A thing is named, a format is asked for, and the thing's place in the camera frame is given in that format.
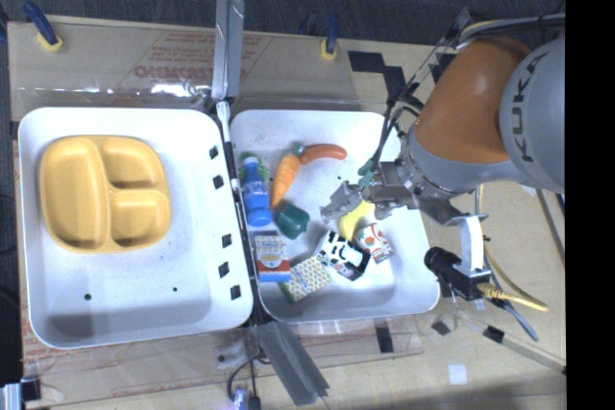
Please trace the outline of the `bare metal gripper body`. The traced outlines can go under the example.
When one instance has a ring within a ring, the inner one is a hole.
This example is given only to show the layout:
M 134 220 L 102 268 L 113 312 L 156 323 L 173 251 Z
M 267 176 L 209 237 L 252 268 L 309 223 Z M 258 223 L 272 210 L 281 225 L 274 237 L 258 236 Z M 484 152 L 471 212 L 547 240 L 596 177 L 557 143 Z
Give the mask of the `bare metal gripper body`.
M 433 185 L 420 168 L 410 160 L 379 162 L 362 187 L 362 199 L 375 206 L 378 218 L 387 217 L 393 209 L 416 209 L 424 199 L 432 197 Z

